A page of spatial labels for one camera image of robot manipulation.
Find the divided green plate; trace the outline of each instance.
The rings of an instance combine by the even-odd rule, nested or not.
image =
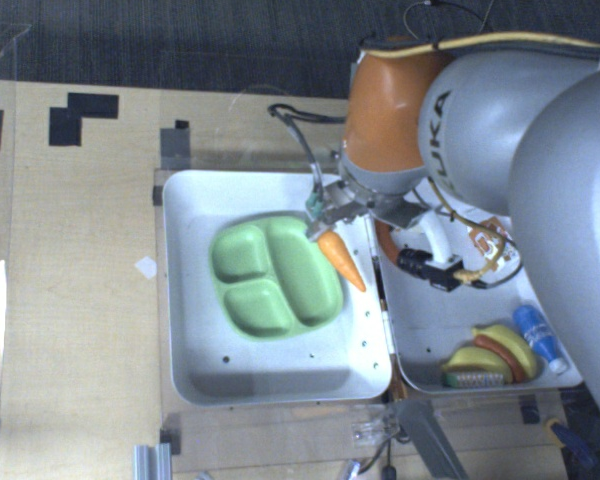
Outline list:
[[[213,283],[232,327],[257,340],[289,338],[331,322],[342,309],[337,272],[295,217],[224,229],[210,248]]]

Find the yellow banana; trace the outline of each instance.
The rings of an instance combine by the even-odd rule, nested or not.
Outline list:
[[[527,379],[532,380],[538,374],[538,360],[531,347],[522,336],[508,327],[500,324],[491,325],[484,329],[474,327],[471,329],[474,336],[483,334],[506,347],[522,366]]]
[[[484,348],[459,348],[451,356],[451,359],[442,365],[442,370],[444,372],[481,370],[501,373],[505,383],[511,384],[513,382],[513,375],[509,365],[498,354]]]

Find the black carpet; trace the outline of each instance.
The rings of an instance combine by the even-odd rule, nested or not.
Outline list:
[[[0,22],[32,25],[21,80],[346,97],[359,41],[405,35],[403,12],[418,1],[0,0]],[[490,2],[444,1],[479,16]],[[418,6],[409,24],[440,39],[480,20]],[[497,0],[488,25],[600,41],[600,0]]]

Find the hot dog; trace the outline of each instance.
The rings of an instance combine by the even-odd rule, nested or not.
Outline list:
[[[473,344],[476,347],[486,348],[487,350],[498,354],[502,359],[504,359],[504,361],[509,365],[509,368],[511,368],[513,382],[524,382],[527,379],[527,376],[524,373],[524,368],[522,368],[520,362],[511,352],[509,352],[505,346],[483,334],[476,336],[473,339]]]

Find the orange carrot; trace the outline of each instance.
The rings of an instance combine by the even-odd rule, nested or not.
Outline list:
[[[358,267],[353,262],[347,246],[340,235],[334,231],[326,231],[318,237],[318,247],[322,254],[329,260],[335,269],[361,292],[366,292],[367,287],[362,280]]]

